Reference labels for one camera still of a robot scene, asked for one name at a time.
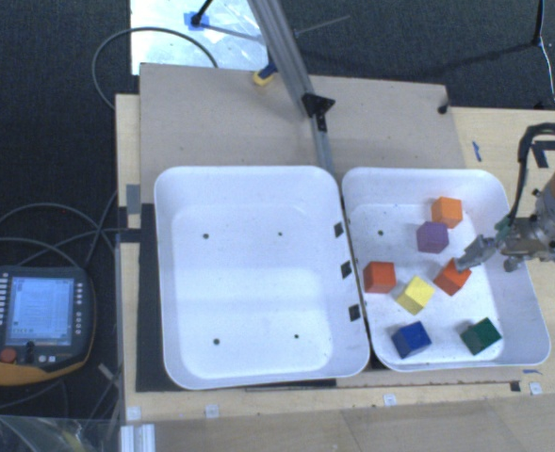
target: cube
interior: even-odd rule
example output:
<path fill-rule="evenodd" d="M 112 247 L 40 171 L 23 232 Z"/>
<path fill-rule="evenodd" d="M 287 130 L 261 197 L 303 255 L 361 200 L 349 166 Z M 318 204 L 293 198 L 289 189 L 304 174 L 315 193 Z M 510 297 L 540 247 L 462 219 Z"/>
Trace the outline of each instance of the cube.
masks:
<path fill-rule="evenodd" d="M 426 221 L 416 231 L 417 249 L 438 254 L 449 245 L 449 231 L 442 222 Z"/>
<path fill-rule="evenodd" d="M 433 294 L 434 288 L 418 276 L 414 276 L 397 298 L 397 303 L 411 315 L 417 315 L 428 304 Z"/>
<path fill-rule="evenodd" d="M 461 273 L 457 271 L 455 260 L 451 259 L 434 279 L 434 284 L 452 297 L 462 289 L 471 274 L 471 269 L 465 269 Z"/>
<path fill-rule="evenodd" d="M 463 218 L 460 200 L 440 197 L 432 205 L 432 221 L 445 223 L 449 229 L 457 226 Z"/>
<path fill-rule="evenodd" d="M 489 318 L 472 325 L 461 334 L 462 340 L 465 345 L 472 352 L 472 355 L 477 355 L 486 348 L 489 348 L 495 342 L 501 339 L 501 334 L 491 323 Z"/>
<path fill-rule="evenodd" d="M 391 338 L 401 358 L 416 355 L 432 344 L 421 321 L 399 328 Z"/>
<path fill-rule="evenodd" d="M 394 263 L 372 261 L 363 270 L 363 284 L 367 293 L 388 293 L 397 285 Z"/>

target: red-orange cube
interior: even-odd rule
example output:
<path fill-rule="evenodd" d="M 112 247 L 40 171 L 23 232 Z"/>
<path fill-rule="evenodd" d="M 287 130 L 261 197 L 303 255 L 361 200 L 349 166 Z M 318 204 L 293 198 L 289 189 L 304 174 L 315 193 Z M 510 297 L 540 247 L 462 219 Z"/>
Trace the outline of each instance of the red-orange cube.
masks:
<path fill-rule="evenodd" d="M 367 293 L 388 293 L 397 285 L 394 263 L 372 261 L 363 270 L 363 283 Z"/>
<path fill-rule="evenodd" d="M 447 293 L 447 295 L 453 296 L 462 289 L 471 274 L 472 271 L 470 269 L 465 269 L 460 273 L 455 267 L 455 262 L 450 260 L 440 271 L 440 274 L 434 280 L 434 284 Z"/>
<path fill-rule="evenodd" d="M 462 202 L 453 198 L 438 198 L 432 205 L 432 221 L 443 222 L 453 229 L 464 218 Z"/>

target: display screen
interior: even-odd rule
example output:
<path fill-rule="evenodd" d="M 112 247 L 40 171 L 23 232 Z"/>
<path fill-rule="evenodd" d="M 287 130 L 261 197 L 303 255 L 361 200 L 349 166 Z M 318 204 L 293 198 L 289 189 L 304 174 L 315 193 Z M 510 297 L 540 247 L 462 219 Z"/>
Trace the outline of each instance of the display screen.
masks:
<path fill-rule="evenodd" d="M 8 314 L 8 345 L 72 344 L 74 280 L 14 277 Z"/>

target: emergency stop button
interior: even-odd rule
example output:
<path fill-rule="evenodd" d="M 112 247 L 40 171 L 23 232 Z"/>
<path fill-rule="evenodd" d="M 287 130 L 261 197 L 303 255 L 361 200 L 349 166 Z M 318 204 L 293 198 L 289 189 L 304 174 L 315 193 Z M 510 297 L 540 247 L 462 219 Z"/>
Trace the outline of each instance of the emergency stop button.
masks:
<path fill-rule="evenodd" d="M 15 348 L 6 347 L 0 353 L 0 361 L 2 363 L 13 363 L 17 358 L 17 351 Z"/>

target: white tray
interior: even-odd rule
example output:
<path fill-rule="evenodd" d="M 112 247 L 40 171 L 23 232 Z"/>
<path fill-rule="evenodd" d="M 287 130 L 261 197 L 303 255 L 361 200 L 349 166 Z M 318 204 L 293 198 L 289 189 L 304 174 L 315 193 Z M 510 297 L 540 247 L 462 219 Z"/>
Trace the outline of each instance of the white tray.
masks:
<path fill-rule="evenodd" d="M 155 215 L 164 364 L 178 385 L 338 378 L 366 366 L 360 297 L 327 172 L 168 169 L 155 182 Z"/>
<path fill-rule="evenodd" d="M 358 168 L 346 174 L 342 192 L 361 281 L 370 261 L 395 264 L 395 289 L 388 295 L 363 292 L 371 344 L 386 366 L 406 372 L 537 364 L 547 358 L 549 337 L 525 265 L 506 273 L 503 257 L 497 254 L 472 268 L 469 280 L 453 297 L 432 282 L 477 234 L 493 235 L 495 223 L 509 212 L 497 178 L 481 170 Z M 462 200 L 464 220 L 449 230 L 449 245 L 440 254 L 419 252 L 416 229 L 431 220 L 431 205 L 440 196 Z M 395 301 L 414 275 L 435 288 L 426 308 L 415 316 Z M 473 356 L 459 333 L 487 316 L 503 338 Z M 390 336 L 418 320 L 433 344 L 401 359 Z"/>

